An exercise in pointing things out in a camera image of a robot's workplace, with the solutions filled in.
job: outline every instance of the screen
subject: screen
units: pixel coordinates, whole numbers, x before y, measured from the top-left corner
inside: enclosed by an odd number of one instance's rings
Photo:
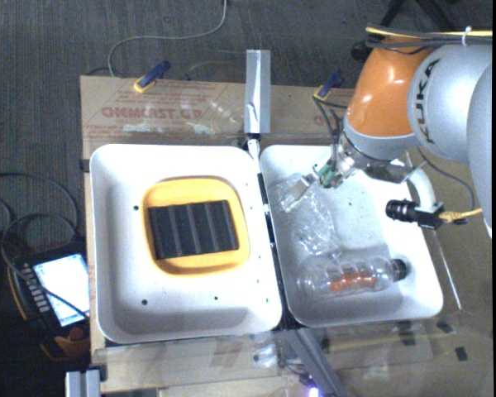
[[[34,265],[33,269],[44,288],[70,302],[77,309],[89,312],[88,269],[79,253]],[[48,295],[48,299],[61,326],[65,327],[84,319],[82,314],[59,299],[51,295]]]

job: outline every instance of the metal plate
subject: metal plate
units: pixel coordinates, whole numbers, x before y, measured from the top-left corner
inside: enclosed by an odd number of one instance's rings
[[[90,162],[98,324],[127,344],[268,331],[282,314],[253,160],[224,146],[107,145]],[[159,181],[213,177],[237,192],[250,257],[234,269],[176,276],[154,263],[140,205]]]
[[[410,274],[381,292],[316,303],[305,301],[298,291],[297,278],[310,255],[297,240],[291,239],[290,219],[279,210],[283,196],[276,194],[278,184],[292,175],[312,172],[312,166],[324,163],[329,155],[326,146],[270,146],[261,154],[284,291],[292,315],[309,327],[330,327],[437,314],[442,308],[443,296],[421,229],[416,224],[395,222],[385,215],[390,199],[410,199],[408,186],[370,179],[363,172],[336,189],[319,190],[331,214],[337,242],[352,256],[383,253],[391,258],[402,257],[411,264]],[[319,227],[327,225],[320,222]]]

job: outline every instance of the bottle cap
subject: bottle cap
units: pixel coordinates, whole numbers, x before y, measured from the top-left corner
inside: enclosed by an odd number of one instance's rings
[[[391,266],[393,267],[393,281],[403,280],[408,275],[409,266],[405,261],[393,259],[391,260]]]

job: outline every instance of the clear plastic bottle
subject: clear plastic bottle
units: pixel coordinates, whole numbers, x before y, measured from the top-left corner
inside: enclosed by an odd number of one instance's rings
[[[310,257],[298,278],[308,299],[329,299],[387,289],[406,278],[409,265],[384,256],[341,258],[341,254]]]

